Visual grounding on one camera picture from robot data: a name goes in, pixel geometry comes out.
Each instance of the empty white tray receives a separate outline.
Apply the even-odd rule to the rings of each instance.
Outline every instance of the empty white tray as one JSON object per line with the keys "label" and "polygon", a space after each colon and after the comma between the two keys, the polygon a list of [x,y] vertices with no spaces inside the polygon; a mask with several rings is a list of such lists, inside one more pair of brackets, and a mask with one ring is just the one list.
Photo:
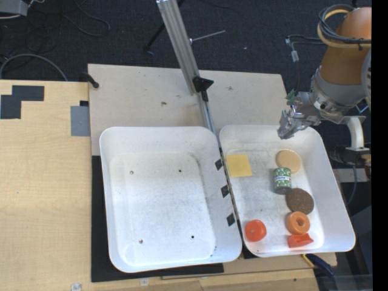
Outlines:
{"label": "empty white tray", "polygon": [[[322,138],[313,128],[300,131],[290,139],[280,139],[278,125],[228,125],[221,130],[224,155],[245,154],[252,176],[231,178],[233,196],[244,229],[252,219],[261,220],[267,236],[258,242],[245,239],[244,244],[256,256],[292,255],[315,252],[345,252],[353,248],[355,234],[334,177]],[[282,149],[300,156],[301,169],[291,175],[292,187],[309,192],[315,202],[308,214],[310,237],[314,242],[290,248],[286,217],[290,209],[286,197],[274,192],[275,157]]]}
{"label": "empty white tray", "polygon": [[100,149],[109,256],[117,269],[142,272],[239,256],[242,241],[210,130],[111,127],[101,134]]}

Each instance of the red tomato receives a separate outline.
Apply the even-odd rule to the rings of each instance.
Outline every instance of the red tomato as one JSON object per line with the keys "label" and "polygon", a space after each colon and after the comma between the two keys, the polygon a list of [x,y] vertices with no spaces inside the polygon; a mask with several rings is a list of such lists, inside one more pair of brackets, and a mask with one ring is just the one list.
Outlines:
{"label": "red tomato", "polygon": [[249,241],[262,240],[267,235],[267,228],[260,220],[251,220],[245,225],[245,236]]}

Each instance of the wooden table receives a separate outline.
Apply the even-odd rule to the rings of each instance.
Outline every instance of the wooden table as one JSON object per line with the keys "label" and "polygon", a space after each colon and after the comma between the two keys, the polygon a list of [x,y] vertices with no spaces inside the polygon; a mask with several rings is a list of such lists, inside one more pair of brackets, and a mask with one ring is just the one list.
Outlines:
{"label": "wooden table", "polygon": [[[93,66],[91,70],[95,80],[105,85],[105,78]],[[275,90],[283,85],[279,75],[257,76],[277,83]],[[14,85],[43,86],[44,100],[21,101],[20,119],[0,119],[0,289],[319,290],[312,268],[299,255],[241,257],[225,263],[224,273],[207,277],[92,283],[93,133],[72,135],[75,122],[71,122],[71,108],[89,100],[90,84],[1,80],[0,95],[11,95]],[[224,93],[237,95],[238,84],[232,90],[230,86],[225,85]],[[216,98],[210,89],[209,95]],[[214,108],[215,118],[220,115],[218,110]],[[336,265],[334,253],[319,256]]]}

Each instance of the brown disc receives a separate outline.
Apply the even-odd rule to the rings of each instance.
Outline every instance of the brown disc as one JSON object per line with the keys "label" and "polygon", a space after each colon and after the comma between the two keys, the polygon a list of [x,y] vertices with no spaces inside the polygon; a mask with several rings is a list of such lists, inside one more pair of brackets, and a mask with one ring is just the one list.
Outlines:
{"label": "brown disc", "polygon": [[299,187],[293,188],[286,195],[286,203],[291,211],[300,211],[305,215],[308,215],[314,209],[314,200],[312,196]]}

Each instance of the tray with toy food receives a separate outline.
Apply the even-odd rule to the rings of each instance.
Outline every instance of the tray with toy food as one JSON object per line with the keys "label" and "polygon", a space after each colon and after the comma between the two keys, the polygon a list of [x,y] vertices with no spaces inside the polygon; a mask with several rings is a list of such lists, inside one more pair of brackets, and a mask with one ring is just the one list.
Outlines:
{"label": "tray with toy food", "polygon": [[256,256],[345,252],[355,234],[322,138],[308,127],[228,125],[219,135],[244,245]]}

